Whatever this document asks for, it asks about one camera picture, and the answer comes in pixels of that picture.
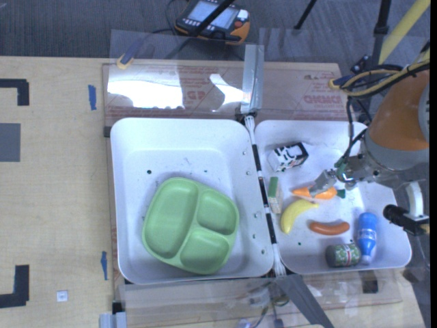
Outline black and white carton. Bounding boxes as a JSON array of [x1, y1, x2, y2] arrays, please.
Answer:
[[266, 141, 310, 173]]

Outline green patterned can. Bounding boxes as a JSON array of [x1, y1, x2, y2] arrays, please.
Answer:
[[324, 242, 362, 269]]

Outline green and cream carton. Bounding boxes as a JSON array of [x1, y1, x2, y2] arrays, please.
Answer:
[[267, 176, 284, 215]]

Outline blue and white bottle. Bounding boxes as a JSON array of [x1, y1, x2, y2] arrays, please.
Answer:
[[356, 212, 378, 266]]

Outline orange carrot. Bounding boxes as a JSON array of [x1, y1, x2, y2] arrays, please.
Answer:
[[292, 186, 347, 201]]

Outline green divided plate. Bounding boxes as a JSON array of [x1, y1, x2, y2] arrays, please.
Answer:
[[141, 176, 240, 275]]

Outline black cylinder on white bracket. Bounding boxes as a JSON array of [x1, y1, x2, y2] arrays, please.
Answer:
[[382, 180, 430, 237]]

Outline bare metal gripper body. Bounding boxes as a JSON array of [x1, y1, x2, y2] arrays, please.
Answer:
[[335, 154, 380, 188]]

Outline white plastic tray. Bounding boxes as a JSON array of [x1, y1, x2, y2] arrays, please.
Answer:
[[253, 120, 413, 276], [109, 117, 275, 285]]

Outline orange sausage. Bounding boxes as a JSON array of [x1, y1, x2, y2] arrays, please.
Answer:
[[309, 220, 351, 236]]

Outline brown cardboard board, red print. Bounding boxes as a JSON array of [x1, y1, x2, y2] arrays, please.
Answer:
[[102, 61, 404, 323]]

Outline thin black and white rod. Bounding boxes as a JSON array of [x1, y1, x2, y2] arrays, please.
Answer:
[[244, 113, 286, 277]]

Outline yellow banana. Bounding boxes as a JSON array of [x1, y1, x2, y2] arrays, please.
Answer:
[[280, 199, 320, 236]]

